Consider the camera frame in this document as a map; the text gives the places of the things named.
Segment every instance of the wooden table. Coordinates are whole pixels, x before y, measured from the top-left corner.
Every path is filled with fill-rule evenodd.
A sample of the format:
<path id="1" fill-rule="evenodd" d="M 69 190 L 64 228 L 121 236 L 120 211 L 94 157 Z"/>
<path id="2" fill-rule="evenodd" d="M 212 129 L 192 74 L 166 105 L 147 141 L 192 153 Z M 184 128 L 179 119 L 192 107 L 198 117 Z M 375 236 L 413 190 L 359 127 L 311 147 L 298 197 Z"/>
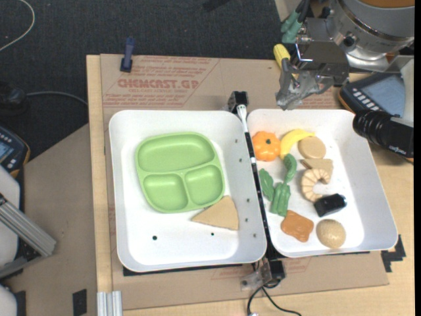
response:
<path id="1" fill-rule="evenodd" d="M 95 252 L 98 292 L 112 292 L 111 250 L 104 156 L 104 127 L 100 56 L 87 56 L 89 128 L 93 177 Z M 400 157 L 372 146 L 378 172 L 406 252 L 392 263 L 389 285 L 289 296 L 276 296 L 281 307 L 302 315 L 415 315 L 414 297 L 414 166 Z M 125 311 L 125 315 L 232 315 L 244 316 L 247 300 L 199 303 Z M 267 298 L 255 298 L 251 310 L 260 316 L 281 315 Z"/>

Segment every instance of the green connector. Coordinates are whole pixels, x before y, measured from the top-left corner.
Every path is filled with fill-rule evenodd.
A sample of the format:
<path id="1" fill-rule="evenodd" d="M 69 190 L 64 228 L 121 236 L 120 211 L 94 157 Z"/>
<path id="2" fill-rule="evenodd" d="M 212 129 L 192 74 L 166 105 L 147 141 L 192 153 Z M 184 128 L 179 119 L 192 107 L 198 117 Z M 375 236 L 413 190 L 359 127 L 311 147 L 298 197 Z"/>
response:
<path id="1" fill-rule="evenodd" d="M 281 32 L 282 32 L 282 33 L 285 33 L 287 30 L 289 30 L 289 27 L 291 27 L 291 25 L 292 25 L 295 21 L 297 21 L 298 16 L 299 16 L 299 13 L 297 13 L 297 12 L 293 11 L 293 12 L 289 15 L 289 17 L 285 20 L 285 22 L 282 24 L 282 27 L 281 27 Z"/>
<path id="2" fill-rule="evenodd" d="M 282 43 L 295 43 L 298 31 L 302 25 L 302 22 L 293 22 L 288 31 L 282 36 Z"/>

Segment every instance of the white tray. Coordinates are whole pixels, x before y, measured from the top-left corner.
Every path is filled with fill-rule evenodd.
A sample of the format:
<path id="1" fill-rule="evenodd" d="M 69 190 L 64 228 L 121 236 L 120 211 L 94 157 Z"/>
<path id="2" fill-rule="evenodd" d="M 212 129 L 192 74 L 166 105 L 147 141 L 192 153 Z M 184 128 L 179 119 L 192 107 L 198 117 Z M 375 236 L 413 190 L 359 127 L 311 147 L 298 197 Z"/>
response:
<path id="1" fill-rule="evenodd" d="M 327 159 L 332 159 L 334 170 L 329 184 L 317 183 L 315 193 L 330 195 L 339 193 L 346 197 L 347 206 L 341 211 L 319 217 L 313 204 L 301 194 L 299 185 L 306 169 L 295 144 L 290 153 L 297 160 L 297 173 L 289 183 L 291 197 L 288 209 L 314 222 L 314 230 L 308 242 L 300 242 L 282 232 L 283 217 L 269 212 L 270 203 L 265 198 L 265 208 L 270 238 L 282 255 L 304 257 L 333 253 L 386 250 L 397 242 L 397 230 L 377 173 L 367 140 L 353 131 L 353 114 L 346 110 L 293 110 L 259 109 L 252 111 L 247 124 L 253 137 L 258 131 L 269 131 L 282 138 L 290 130 L 301 128 L 315 132 L 326 145 Z M 272 162 L 258 161 L 274 179 L 283 181 L 286 168 L 281 159 Z M 316 235 L 316 225 L 322 219 L 335 219 L 345 228 L 347 238 L 338 250 L 323 246 Z"/>
<path id="2" fill-rule="evenodd" d="M 232 197 L 239 230 L 190 221 L 201 210 L 160 213 L 147 203 L 135 166 L 145 138 L 173 132 L 205 135 L 218 153 L 225 193 Z M 227 111 L 124 110 L 109 124 L 116 207 L 117 251 L 136 272 L 252 263 L 266 251 L 249 152 L 240 120 Z"/>

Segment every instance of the green plate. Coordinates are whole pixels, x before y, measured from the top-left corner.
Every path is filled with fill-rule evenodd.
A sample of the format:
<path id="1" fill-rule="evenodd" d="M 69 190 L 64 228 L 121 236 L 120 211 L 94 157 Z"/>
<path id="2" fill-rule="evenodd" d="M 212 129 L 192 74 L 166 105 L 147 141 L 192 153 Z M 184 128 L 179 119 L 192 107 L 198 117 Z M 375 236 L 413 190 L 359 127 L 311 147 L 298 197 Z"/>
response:
<path id="1" fill-rule="evenodd" d="M 224 194 L 218 154 L 208 138 L 195 132 L 143 140 L 136 149 L 136 169 L 147 202 L 163 213 L 208 207 Z"/>

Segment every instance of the round tan cookie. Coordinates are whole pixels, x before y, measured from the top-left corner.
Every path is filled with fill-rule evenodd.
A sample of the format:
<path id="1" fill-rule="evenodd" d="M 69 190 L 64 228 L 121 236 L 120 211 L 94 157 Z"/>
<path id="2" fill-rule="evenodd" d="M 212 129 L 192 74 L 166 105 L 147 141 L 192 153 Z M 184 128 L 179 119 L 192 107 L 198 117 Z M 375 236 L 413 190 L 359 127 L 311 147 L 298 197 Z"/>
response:
<path id="1" fill-rule="evenodd" d="M 306 137 L 298 142 L 298 151 L 305 158 L 323 158 L 326 154 L 326 146 L 316 136 Z"/>
<path id="2" fill-rule="evenodd" d="M 317 237 L 322 244 L 329 248 L 339 248 L 346 238 L 342 224 L 333 219 L 321 220 L 316 227 Z"/>

